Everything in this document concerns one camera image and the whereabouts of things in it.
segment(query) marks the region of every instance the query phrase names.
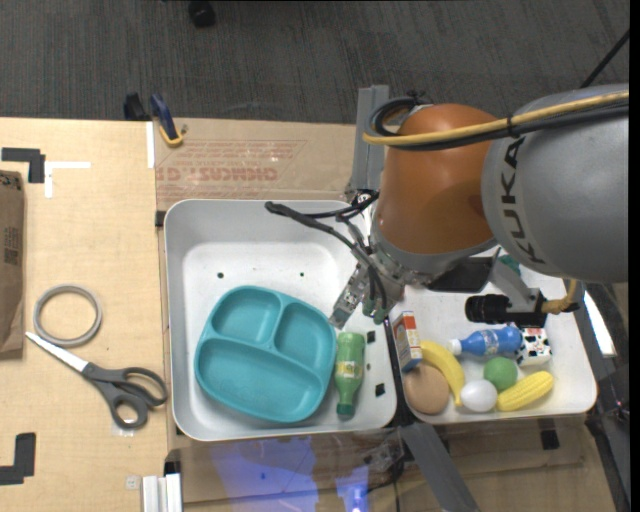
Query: tape roll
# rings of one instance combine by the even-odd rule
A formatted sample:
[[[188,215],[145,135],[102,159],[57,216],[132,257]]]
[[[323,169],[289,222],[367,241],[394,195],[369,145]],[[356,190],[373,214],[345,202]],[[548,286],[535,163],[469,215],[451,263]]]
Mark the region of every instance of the tape roll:
[[[85,297],[93,306],[93,310],[96,313],[95,320],[93,324],[89,328],[87,332],[84,334],[71,339],[64,338],[56,338],[49,334],[42,324],[40,323],[40,314],[42,313],[42,308],[44,305],[56,295],[60,295],[62,293],[76,293],[78,295],[82,295]],[[82,345],[86,343],[91,338],[93,338],[98,329],[100,329],[100,324],[102,323],[102,308],[100,307],[100,303],[98,302],[98,298],[96,295],[83,286],[79,286],[77,284],[61,284],[54,286],[53,288],[49,288],[46,292],[42,294],[42,296],[36,302],[34,311],[33,311],[33,328],[38,333],[38,335],[44,338],[47,341],[50,341],[54,345],[58,345],[60,347],[76,347],[78,345]]]

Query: gray scissors handle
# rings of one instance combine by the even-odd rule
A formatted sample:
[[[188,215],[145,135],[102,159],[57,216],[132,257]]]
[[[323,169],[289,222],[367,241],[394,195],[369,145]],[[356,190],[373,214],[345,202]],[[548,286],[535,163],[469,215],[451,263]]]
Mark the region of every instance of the gray scissors handle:
[[[105,370],[88,363],[82,375],[90,380],[102,393],[109,405],[111,416],[118,426],[125,429],[139,428],[148,417],[148,409],[167,401],[167,387],[160,376],[146,368],[130,367],[121,370]],[[159,396],[153,395],[144,386],[128,380],[130,376],[145,377],[153,381]],[[118,407],[128,405],[136,412],[134,421],[126,421],[118,412]]]
[[[111,411],[113,421],[115,421],[116,425],[118,425],[120,428],[140,428],[147,422],[147,418],[149,415],[148,405],[142,398],[127,391],[120,390],[115,385],[109,382],[103,382],[93,379],[89,380],[93,383],[94,386],[98,388],[100,393],[102,393],[102,396],[107,401],[107,405],[109,406],[109,410]],[[136,418],[134,420],[127,420],[123,418],[118,411],[118,407],[120,407],[121,405],[127,405],[131,407],[136,413]]]

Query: cardboard sheet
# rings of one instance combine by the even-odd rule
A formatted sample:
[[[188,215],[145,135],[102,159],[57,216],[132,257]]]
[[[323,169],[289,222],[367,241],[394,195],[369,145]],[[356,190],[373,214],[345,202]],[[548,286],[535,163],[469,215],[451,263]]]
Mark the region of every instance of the cardboard sheet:
[[[184,199],[341,199],[355,127],[228,119],[174,119],[177,148],[155,129],[157,209]]]
[[[24,338],[24,216],[22,176],[0,170],[0,352],[21,349]]]

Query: scissor blade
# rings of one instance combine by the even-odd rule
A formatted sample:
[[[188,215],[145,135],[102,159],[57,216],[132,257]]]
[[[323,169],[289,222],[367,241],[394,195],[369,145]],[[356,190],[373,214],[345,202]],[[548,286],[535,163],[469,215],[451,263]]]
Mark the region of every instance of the scissor blade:
[[[71,366],[71,368],[79,371],[80,373],[82,373],[82,370],[84,370],[84,367],[89,364],[88,361],[85,361],[84,359],[79,358],[77,355],[72,354],[68,350],[65,350],[61,347],[58,347],[57,345],[54,345],[53,343],[47,340],[42,339],[37,334],[33,334],[32,332],[26,332],[25,335],[27,336],[27,338],[33,341],[36,345],[40,345],[43,349],[45,349],[51,355],[56,356],[62,362],[67,363],[69,366]]]

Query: egg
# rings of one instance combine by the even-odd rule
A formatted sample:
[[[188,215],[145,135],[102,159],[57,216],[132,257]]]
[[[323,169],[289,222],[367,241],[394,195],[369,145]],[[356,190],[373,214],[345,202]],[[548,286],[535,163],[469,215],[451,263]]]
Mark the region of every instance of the egg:
[[[460,390],[462,405],[473,412],[487,412],[498,400],[498,390],[486,379],[467,382]]]

